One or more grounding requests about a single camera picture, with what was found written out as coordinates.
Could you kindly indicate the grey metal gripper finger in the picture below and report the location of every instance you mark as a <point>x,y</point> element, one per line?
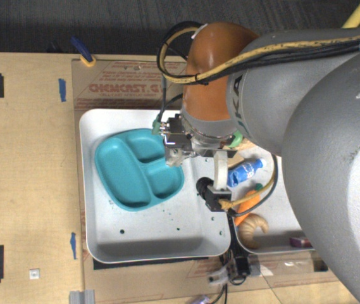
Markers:
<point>180,157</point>
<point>171,159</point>

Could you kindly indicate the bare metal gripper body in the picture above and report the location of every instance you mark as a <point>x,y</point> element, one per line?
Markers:
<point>179,136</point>

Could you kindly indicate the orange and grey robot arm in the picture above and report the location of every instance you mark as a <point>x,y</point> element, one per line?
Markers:
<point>293,112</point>

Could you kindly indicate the teal divided plate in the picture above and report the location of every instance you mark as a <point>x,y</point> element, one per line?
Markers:
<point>119,169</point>

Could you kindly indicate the blue plastic bottle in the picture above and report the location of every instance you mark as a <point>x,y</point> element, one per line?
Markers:
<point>243,173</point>

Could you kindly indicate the tan toy bread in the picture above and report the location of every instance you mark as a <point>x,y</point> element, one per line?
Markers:
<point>246,144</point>

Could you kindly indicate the white plastic tray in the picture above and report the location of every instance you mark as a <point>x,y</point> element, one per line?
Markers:
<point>154,233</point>
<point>277,220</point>

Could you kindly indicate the brown cardboard board red print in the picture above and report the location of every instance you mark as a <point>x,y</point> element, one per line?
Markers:
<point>119,87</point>

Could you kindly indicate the orange carrot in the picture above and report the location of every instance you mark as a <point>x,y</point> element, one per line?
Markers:
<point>247,205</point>

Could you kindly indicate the thin black rod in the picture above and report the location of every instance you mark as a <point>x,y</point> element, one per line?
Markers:
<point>231,230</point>

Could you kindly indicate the tan croissant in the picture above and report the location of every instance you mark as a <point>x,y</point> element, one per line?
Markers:
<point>249,230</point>

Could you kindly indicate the maroon packet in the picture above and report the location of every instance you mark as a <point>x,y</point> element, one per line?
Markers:
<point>299,242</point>

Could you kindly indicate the small white square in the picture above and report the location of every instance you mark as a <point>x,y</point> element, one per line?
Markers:
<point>34,274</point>

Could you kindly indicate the black cylinder on white bracket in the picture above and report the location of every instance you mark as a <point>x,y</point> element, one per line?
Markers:
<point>220,173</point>

